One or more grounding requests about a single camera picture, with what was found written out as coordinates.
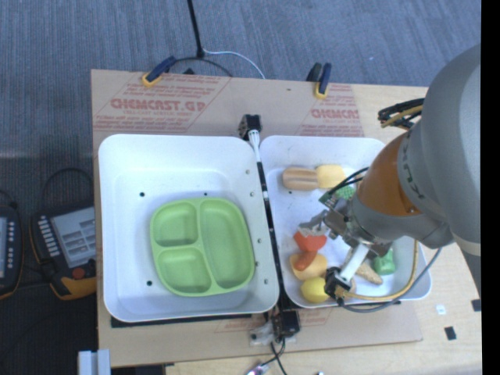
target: white tray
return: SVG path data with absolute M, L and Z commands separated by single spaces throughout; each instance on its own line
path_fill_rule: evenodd
M 339 164 L 348 176 L 356 170 L 369 166 L 383 147 L 382 142 L 364 137 L 271 136 L 262 141 L 260 155 L 266 173 L 284 289 L 295 304 L 304 308 L 317 308 L 337 303 L 333 299 L 320 304 L 305 300 L 300 292 L 302 282 L 293 274 L 288 261 L 291 254 L 300 252 L 293 239 L 298 225 L 309 221 L 326 208 L 319 202 L 319 198 L 326 190 L 290 191 L 282 183 L 283 170 L 289 166 L 314 169 L 323 164 Z M 335 240 L 328 238 L 327 244 L 319 250 L 319 253 L 327 257 L 329 267 L 340 266 L 348 250 L 349 246 L 337 237 Z M 420 273 L 426 265 L 421 248 L 419 250 L 417 273 Z M 356 293 L 385 296 L 401 290 L 406 285 L 413 264 L 413 240 L 408 237 L 398 239 L 393 244 L 393 252 L 396 272 L 384 276 L 384 283 L 380 286 L 356 276 Z M 423 298 L 429 291 L 430 274 L 427 272 L 403 299 Z M 346 301 L 346 304 L 360 302 L 366 301 L 351 299 Z
M 102 205 L 104 303 L 124 322 L 262 313 L 279 285 L 263 193 L 250 145 L 235 137 L 117 134 L 98 151 Z M 237 291 L 183 297 L 161 283 L 149 221 L 162 204 L 182 198 L 227 198 L 246 219 L 255 274 Z

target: green plate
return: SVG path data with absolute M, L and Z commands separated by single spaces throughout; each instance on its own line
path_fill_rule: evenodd
M 182 296 L 237 290 L 253 277 L 252 240 L 241 210 L 224 198 L 191 198 L 159 207 L 150 223 L 156 271 Z

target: table surface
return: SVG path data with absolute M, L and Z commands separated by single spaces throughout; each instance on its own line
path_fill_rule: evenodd
M 262 95 L 270 84 L 273 86 L 284 85 L 283 90 L 290 91 L 290 85 L 295 90 L 308 91 L 306 82 L 285 82 L 271 80 L 242 80 L 238 79 L 236 84 L 248 87 L 255 92 L 255 88 L 262 89 Z M 397 102 L 404 102 L 413 98 L 424 97 L 427 89 L 425 87 L 395 87 L 380 85 L 350 85 L 355 98 L 355 105 L 359 111 L 359 122 L 365 137 L 376 138 L 384 143 L 389 142 L 402 130 L 397 128 L 381 128 L 377 122 L 377 111 Z M 279 88 L 277 95 L 274 94 L 273 105 L 275 109 L 279 104 Z M 251 112 L 252 105 L 246 109 Z M 98 143 L 103 139 L 95 129 L 95 151 Z M 98 179 L 98 166 L 95 167 Z M 99 196 L 98 185 L 96 187 L 96 198 Z M 96 202 L 96 227 L 99 227 L 98 202 Z M 424 248 L 427 261 L 430 260 L 435 251 Z M 101 270 L 102 260 L 98 257 L 98 273 Z M 375 345 L 353 345 L 353 347 L 341 348 L 318 348 L 306 349 L 294 352 L 293 348 L 287 350 L 281 357 L 281 362 L 290 375 L 314 374 L 323 371 L 325 374 L 461 374 L 482 373 L 482 330 L 481 312 L 475 310 L 473 301 L 478 299 L 472 277 L 470 276 L 466 262 L 457 245 L 449 245 L 443 248 L 441 255 L 431 269 L 432 288 L 429 295 L 414 302 L 405 302 L 410 305 L 409 315 L 415 316 L 420 325 L 421 340 L 407 341 L 402 343 L 379 343 Z M 169 343 L 159 339 L 158 332 L 148 327 L 132 328 L 127 333 L 115 331 L 109 325 L 109 314 L 102 303 L 102 281 L 98 284 L 98 327 L 100 337 L 100 348 L 109 348 L 113 364 L 113 343 L 120 347 L 120 354 L 129 357 L 120 360 L 121 366 L 132 366 L 134 364 L 145 364 L 144 357 L 148 356 L 148 350 L 153 345 L 165 343 L 168 350 Z M 373 314 L 355 314 L 352 317 L 352 329 L 355 329 L 356 316 L 365 318 L 359 322 L 370 321 L 370 316 L 378 320 Z M 446 329 L 452 328 L 455 338 L 448 339 Z M 130 340 L 123 340 L 123 335 Z M 337 335 L 322 334 L 322 338 L 334 339 Z M 210 344 L 209 335 L 207 340 L 201 344 L 198 341 L 196 348 L 204 348 Z M 260 349 L 256 354 L 243 355 L 240 357 L 222 359 L 190 359 L 175 362 L 166 367 L 169 375 L 189 375 L 200 373 L 218 373 L 220 375 L 234 375 L 236 373 L 247 373 L 257 363 L 271 357 L 266 350 Z M 280 374 L 276 362 L 271 363 L 269 375 Z

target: gray floor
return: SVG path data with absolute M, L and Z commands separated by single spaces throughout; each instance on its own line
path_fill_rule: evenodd
M 481 0 L 193 2 L 203 47 L 241 53 L 268 79 L 305 80 L 330 62 L 333 82 L 428 86 L 481 37 Z M 91 171 L 91 69 L 146 71 L 195 53 L 186 0 L 0 0 L 0 188 L 17 200 L 25 235 L 50 174 Z M 238 57 L 212 59 L 259 77 Z M 203 62 L 172 72 L 188 67 L 223 75 Z M 68 176 L 46 198 L 88 193 Z M 29 245 L 26 256 L 36 267 Z M 39 280 L 23 272 L 23 285 Z M 77 351 L 96 347 L 94 307 L 94 296 L 61 302 L 36 285 L 0 301 L 0 374 L 76 373 Z

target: robotic arm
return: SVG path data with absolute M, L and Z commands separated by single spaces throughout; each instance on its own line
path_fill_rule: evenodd
M 324 215 L 334 235 L 355 248 L 325 291 L 350 288 L 367 255 L 383 255 L 410 236 L 429 248 L 455 241 L 480 296 L 480 45 L 452 60 L 433 80 L 421 120 L 375 158 L 349 200 Z

